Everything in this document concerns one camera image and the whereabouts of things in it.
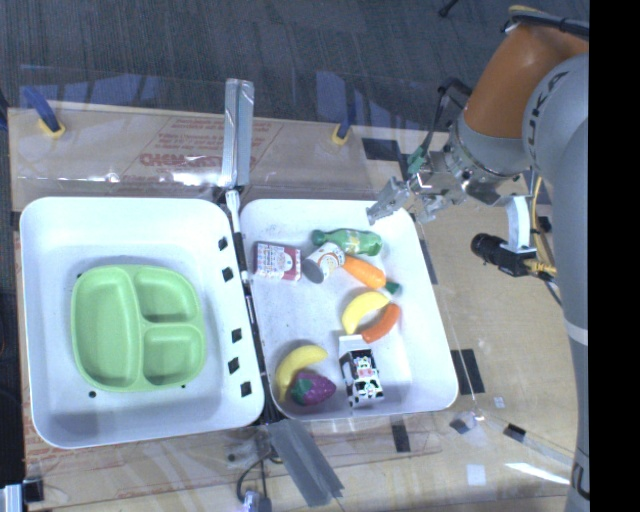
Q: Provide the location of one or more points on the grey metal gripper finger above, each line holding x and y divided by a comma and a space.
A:
428, 209
387, 200

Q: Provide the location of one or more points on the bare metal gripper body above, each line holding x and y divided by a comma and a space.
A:
445, 177

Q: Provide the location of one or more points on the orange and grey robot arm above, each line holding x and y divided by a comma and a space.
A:
555, 120

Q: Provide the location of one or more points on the green plastic bottle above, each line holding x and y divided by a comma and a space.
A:
352, 241

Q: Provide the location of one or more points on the white can orange print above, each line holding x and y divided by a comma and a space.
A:
327, 259

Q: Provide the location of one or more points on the yellow banana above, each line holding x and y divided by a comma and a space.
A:
362, 305
295, 360

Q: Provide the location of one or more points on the red and white carton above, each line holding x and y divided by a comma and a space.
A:
275, 260

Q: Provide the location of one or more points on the white plastic tray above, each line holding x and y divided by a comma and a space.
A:
300, 320
55, 240

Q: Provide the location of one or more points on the cow print milk carton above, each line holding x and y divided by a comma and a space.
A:
362, 375

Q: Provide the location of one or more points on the purple strawberry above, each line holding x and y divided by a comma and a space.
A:
315, 389

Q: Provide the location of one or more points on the brown cardboard board red print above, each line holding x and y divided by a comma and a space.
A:
150, 145

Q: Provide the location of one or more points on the green divided plate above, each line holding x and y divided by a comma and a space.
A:
107, 325

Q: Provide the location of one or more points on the black cylinder on white bracket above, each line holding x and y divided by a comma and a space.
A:
500, 252

